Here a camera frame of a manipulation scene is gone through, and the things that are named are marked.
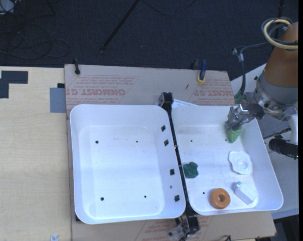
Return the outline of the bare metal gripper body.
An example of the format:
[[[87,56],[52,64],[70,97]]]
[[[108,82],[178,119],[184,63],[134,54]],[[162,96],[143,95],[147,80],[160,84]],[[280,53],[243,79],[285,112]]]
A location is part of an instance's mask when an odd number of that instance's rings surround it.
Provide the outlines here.
[[[280,121],[287,121],[291,116],[297,116],[297,109],[294,105],[279,103],[265,93],[244,93],[241,107],[244,111],[249,112],[251,116],[257,118],[268,115]]]

